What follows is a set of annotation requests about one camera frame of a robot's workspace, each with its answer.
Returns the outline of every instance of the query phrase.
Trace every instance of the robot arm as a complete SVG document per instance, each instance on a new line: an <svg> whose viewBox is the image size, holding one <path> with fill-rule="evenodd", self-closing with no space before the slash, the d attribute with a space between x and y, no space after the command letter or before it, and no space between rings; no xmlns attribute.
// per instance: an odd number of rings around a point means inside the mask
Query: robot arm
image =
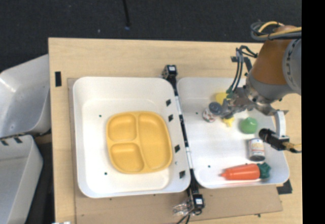
<svg viewBox="0 0 325 224"><path fill-rule="evenodd" d="M263 31L275 27L272 33ZM273 147L281 150L297 152L285 135L284 111L274 109L271 104L281 100L289 93L301 95L301 27L283 25L277 22L254 23L252 37L265 41L259 54L252 53L248 47L241 46L236 50L237 73L233 84L227 90L227 98L219 101L221 109L218 115L228 120L235 113L257 109L265 115L275 116L276 133L261 130L260 137ZM243 54L247 50L257 57L254 65L246 75L246 84L238 87L242 73Z"/></svg>

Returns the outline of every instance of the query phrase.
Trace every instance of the black cord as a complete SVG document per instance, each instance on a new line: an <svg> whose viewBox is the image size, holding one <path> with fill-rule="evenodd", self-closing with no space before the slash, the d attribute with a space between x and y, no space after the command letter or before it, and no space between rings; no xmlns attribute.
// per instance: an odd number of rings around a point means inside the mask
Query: black cord
<svg viewBox="0 0 325 224"><path fill-rule="evenodd" d="M234 85L235 85L235 82L236 82L236 80L237 80L237 77L238 77L238 73L239 73L239 66L240 66L240 64L239 64L240 62L239 62L239 59L237 60L237 69L236 69L236 75L235 75L235 78L234 78L234 81L232 82L232 84L230 85L230 88L229 89L233 89L233 87L234 87Z"/></svg>
<svg viewBox="0 0 325 224"><path fill-rule="evenodd" d="M187 217L187 220L186 220L186 223L185 223L185 224L187 224L187 223L189 222L190 214L191 214L191 211L190 211L187 215L185 215L184 217L182 217L182 218L180 219L180 221L177 222L176 224L181 224L182 221L185 220L186 217Z"/></svg>
<svg viewBox="0 0 325 224"><path fill-rule="evenodd" d="M265 22L255 22L250 25L250 30L255 34L255 35L267 35L266 33L262 33L258 31L258 29L264 24Z"/></svg>
<svg viewBox="0 0 325 224"><path fill-rule="evenodd" d="M233 92L236 91L237 87L238 87L238 84L239 84L239 81L240 81L240 78L242 76L242 72L243 72L243 61L240 62L240 71L239 71L239 76L238 76L238 80L237 80L237 83L236 83L236 86L233 90Z"/></svg>
<svg viewBox="0 0 325 224"><path fill-rule="evenodd" d="M251 51L247 46L245 46L245 45L242 45L242 46L240 47L241 50L242 50L243 48L244 48L246 51L248 51L250 54L252 54L254 58L257 58L257 53L252 52L252 51Z"/></svg>
<svg viewBox="0 0 325 224"><path fill-rule="evenodd" d="M242 52L242 54L245 54L249 57L253 57L253 58L256 58L257 57L257 54L256 55L252 55L252 54L249 54L249 53L246 53L246 52Z"/></svg>
<svg viewBox="0 0 325 224"><path fill-rule="evenodd" d="M193 211L193 213L195 214L195 216L199 216L202 213L202 210L198 209L198 210Z"/></svg>
<svg viewBox="0 0 325 224"><path fill-rule="evenodd" d="M296 149L294 149L294 148L290 148L289 151L290 151L291 153L302 153L302 150L298 151L298 150L296 150Z"/></svg>

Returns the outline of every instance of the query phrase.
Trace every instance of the green ball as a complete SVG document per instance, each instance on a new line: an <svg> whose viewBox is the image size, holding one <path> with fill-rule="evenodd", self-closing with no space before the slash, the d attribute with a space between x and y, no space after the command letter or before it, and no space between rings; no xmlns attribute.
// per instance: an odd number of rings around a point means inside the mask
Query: green ball
<svg viewBox="0 0 325 224"><path fill-rule="evenodd" d="M240 130L245 134L254 134L257 130L257 120L247 117L240 123Z"/></svg>

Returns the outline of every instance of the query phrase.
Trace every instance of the yellow cable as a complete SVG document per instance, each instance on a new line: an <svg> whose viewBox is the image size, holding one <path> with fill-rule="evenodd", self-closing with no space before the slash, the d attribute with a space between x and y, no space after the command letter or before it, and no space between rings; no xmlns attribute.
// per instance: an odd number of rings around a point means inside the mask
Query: yellow cable
<svg viewBox="0 0 325 224"><path fill-rule="evenodd" d="M270 22L267 22L265 24L263 24L259 29L258 29L258 32L262 32L266 27L268 27L269 25L273 25L273 24L276 24L276 25L281 25L281 26L284 26L283 23L279 23L279 22L276 22L276 21L270 21Z"/></svg>
<svg viewBox="0 0 325 224"><path fill-rule="evenodd" d="M295 32L299 32L302 30L302 27L296 27L293 29L289 29L289 30L285 30L285 31L278 31L277 33L272 33L269 35L262 35L262 36L257 36L258 38L264 39L264 38L268 38L268 37L272 37L272 36L279 36L279 35L284 35L284 34L288 34L288 33L295 33Z"/></svg>

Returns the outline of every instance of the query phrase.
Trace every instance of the wooden table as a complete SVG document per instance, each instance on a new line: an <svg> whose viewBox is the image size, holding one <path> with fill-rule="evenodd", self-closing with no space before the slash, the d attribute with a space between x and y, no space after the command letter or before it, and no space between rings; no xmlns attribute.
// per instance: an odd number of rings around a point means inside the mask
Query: wooden table
<svg viewBox="0 0 325 224"><path fill-rule="evenodd" d="M55 220L72 223L171 223L172 203L184 193L90 199L74 179L68 79L84 76L158 77L164 66L174 64L178 78L234 77L230 56L242 43L176 42L142 40L49 39ZM245 43L259 52L260 43ZM289 110L287 134L301 142L301 97L286 96L274 107ZM201 189L207 207L195 223L302 223L301 154L286 152L292 194L277 195L274 185L252 189Z"/></svg>

